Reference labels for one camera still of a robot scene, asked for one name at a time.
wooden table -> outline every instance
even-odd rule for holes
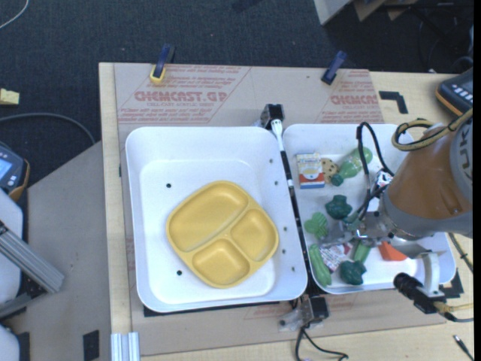
[[[417,117],[447,124],[452,116],[436,102],[436,85],[449,75],[406,74],[372,72],[371,79],[376,91],[399,92],[407,104],[408,114],[400,114],[393,101],[380,100],[380,107],[386,123],[402,123]],[[112,333],[126,334],[132,331],[130,315],[129,282],[127,278],[126,240],[123,224],[123,195],[119,178],[119,139],[116,123],[116,93],[113,63],[99,66],[101,88],[102,147],[104,155],[104,183],[107,221],[107,245],[110,283],[110,315]],[[419,133],[411,132],[415,138]],[[472,257],[472,240],[460,237],[460,242]],[[450,300],[452,305],[473,301],[473,276],[453,249],[464,287],[460,299]],[[459,311],[459,317],[472,316],[472,310]],[[437,359],[452,361],[467,359],[455,343],[458,335],[473,353],[473,323],[451,323],[420,326],[416,328],[392,329],[389,331],[363,332],[350,335],[334,335],[318,338],[319,346],[349,354],[350,360]],[[294,342],[278,341],[266,344],[246,345],[198,350],[193,352],[145,356],[149,361],[168,360],[246,360],[246,359],[294,359]],[[312,348],[307,341],[301,343],[302,357],[310,359],[331,359]]]

black device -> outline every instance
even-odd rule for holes
[[[263,129],[271,130],[271,122],[274,119],[284,120],[284,107],[280,104],[269,103],[264,106],[261,113],[260,126]]]
[[[436,98],[460,116],[473,107],[473,68],[451,77],[436,88]]]
[[[29,164],[0,145],[0,189],[18,200],[29,176]]]

white cable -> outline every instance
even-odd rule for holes
[[[16,19],[18,19],[20,16],[22,16],[23,12],[25,12],[25,9],[27,9],[27,7],[29,6],[29,2],[30,2],[30,0],[26,0],[25,5],[23,6],[23,8],[20,10],[20,12],[18,14],[16,14],[14,17],[12,17],[7,22],[5,22],[3,24],[0,24],[0,29],[6,27],[8,24],[14,22]]]

orange toy carrot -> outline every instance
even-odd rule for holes
[[[393,246],[386,241],[381,242],[379,251],[385,261],[404,261],[407,258],[407,256],[399,250],[394,249]]]

toy cucumber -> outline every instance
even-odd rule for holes
[[[314,275],[321,286],[328,286],[332,284],[332,277],[329,268],[325,265],[322,259],[321,252],[319,251],[319,246],[317,244],[312,244],[309,246],[309,258],[310,264],[313,267]]]
[[[371,247],[367,246],[362,243],[362,241],[359,241],[357,246],[355,247],[355,252],[354,252],[354,261],[359,261],[362,263],[366,262],[366,259],[369,256],[369,253],[371,251]]]

